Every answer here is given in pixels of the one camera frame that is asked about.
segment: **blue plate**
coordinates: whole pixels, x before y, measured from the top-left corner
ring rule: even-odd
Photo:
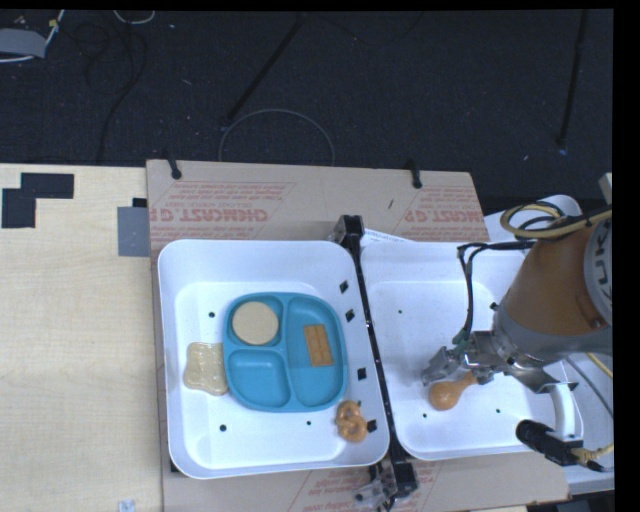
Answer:
[[[250,345],[232,319],[247,302],[262,302],[278,317],[275,336]],[[236,299],[224,321],[223,352],[229,389],[245,406],[263,411],[326,409],[344,394],[347,359],[340,319],[325,301],[300,293],[254,293]],[[304,328],[323,325],[332,364],[312,366]]]

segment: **white tray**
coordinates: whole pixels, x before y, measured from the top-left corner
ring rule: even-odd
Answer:
[[[365,247],[361,259],[398,441],[423,460],[528,451],[515,435],[520,420],[555,424],[549,395],[502,374],[468,387],[451,410],[430,405],[420,373],[441,346],[453,347],[467,313],[458,245],[379,242]],[[523,259],[519,251],[491,250],[474,258],[474,330],[491,327],[489,306],[500,302]],[[560,363],[547,371],[566,378]]]
[[[365,466],[384,457],[389,430],[355,266],[345,249],[324,241],[179,240],[160,253],[158,272],[169,451],[181,472],[209,479]],[[231,392],[216,397],[184,385],[188,345],[222,342],[231,302],[256,292],[305,293],[334,308],[348,362],[337,404],[313,412],[264,412],[242,406]],[[350,310],[354,316],[347,321]],[[376,420],[377,428],[360,443],[337,433],[336,410],[347,399],[361,401],[362,416]]]

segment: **black fabric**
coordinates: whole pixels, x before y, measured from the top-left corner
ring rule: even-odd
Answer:
[[[58,13],[4,9],[0,26],[46,35]],[[566,153],[556,144],[581,13],[117,11],[153,14],[130,24],[67,10],[45,59],[0,64],[0,162],[412,160],[470,172],[486,213],[559,193],[600,204],[613,9],[588,10]]]

